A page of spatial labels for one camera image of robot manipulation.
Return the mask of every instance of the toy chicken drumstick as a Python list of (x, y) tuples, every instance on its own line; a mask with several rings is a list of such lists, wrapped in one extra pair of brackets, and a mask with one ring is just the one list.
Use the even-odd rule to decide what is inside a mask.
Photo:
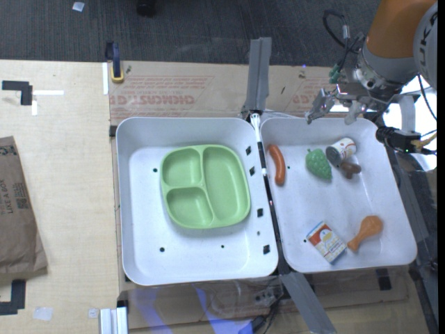
[(360, 230), (357, 236), (348, 242), (348, 247), (352, 251), (357, 251), (360, 243), (365, 240), (367, 237), (372, 237), (373, 235), (378, 234), (383, 229), (382, 220), (376, 215), (368, 215), (360, 224)]

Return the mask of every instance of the yellow cable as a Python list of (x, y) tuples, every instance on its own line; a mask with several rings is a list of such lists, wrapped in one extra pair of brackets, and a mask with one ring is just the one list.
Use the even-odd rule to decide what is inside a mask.
[(434, 140), (437, 137), (437, 132), (435, 132), (431, 137), (427, 138), (426, 140), (420, 141), (420, 140), (412, 140), (411, 144), (416, 146), (417, 149), (421, 150), (427, 144), (429, 144), (432, 140)]

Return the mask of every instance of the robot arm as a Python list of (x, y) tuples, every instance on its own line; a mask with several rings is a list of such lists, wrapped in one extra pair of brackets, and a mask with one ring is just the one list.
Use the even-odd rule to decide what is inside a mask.
[[(409, 110), (414, 101), (400, 92), (418, 74), (437, 90), (437, 0), (382, 0), (355, 67), (331, 71), (335, 91), (321, 90), (306, 120), (324, 116), (335, 100), (349, 109), (346, 124), (369, 110), (382, 115), (394, 102)], [(400, 132), (411, 145), (420, 135), (413, 132), (414, 115), (405, 116)]]

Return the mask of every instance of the white tray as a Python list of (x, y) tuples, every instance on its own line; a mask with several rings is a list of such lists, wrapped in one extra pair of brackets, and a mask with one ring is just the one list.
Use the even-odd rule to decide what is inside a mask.
[[(237, 118), (129, 118), (120, 123), (116, 143), (122, 261), (131, 281), (162, 285), (274, 272), (277, 246), (251, 125)], [(231, 148), (243, 164), (251, 207), (236, 225), (186, 229), (175, 224), (164, 207), (158, 172), (162, 158), (175, 148), (204, 144)]]
[[(383, 144), (375, 139), (377, 127), (359, 119), (347, 126), (343, 119), (318, 119), (308, 125), (301, 118), (271, 118), (261, 126), (264, 148), (279, 146), (286, 165), (283, 186), (274, 182), (275, 164), (266, 153), (272, 197), (275, 203), (283, 252), (293, 269), (303, 273), (404, 265), (412, 262), (417, 246), (412, 234), (391, 164)], [(351, 180), (332, 168), (332, 181), (324, 182), (305, 167), (307, 149), (321, 148), (340, 138), (357, 144), (351, 156), (362, 171)], [(319, 221), (325, 221), (346, 243), (358, 232), (366, 215), (378, 215), (383, 231), (363, 241), (354, 253), (347, 250), (334, 264), (305, 241)]]

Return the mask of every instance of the light wood surface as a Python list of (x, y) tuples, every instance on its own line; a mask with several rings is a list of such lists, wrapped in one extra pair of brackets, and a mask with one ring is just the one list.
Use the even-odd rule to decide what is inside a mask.
[[(26, 282), (18, 315), (0, 317), (1, 333), (98, 333), (91, 308), (115, 308), (118, 264), (109, 104), (101, 63), (0, 61), (1, 80), (29, 81), (38, 114), (20, 106), (19, 92), (0, 90), (0, 137), (14, 136), (47, 271)], [(0, 277), (1, 293), (10, 278)], [(52, 308), (50, 321), (33, 318)]]

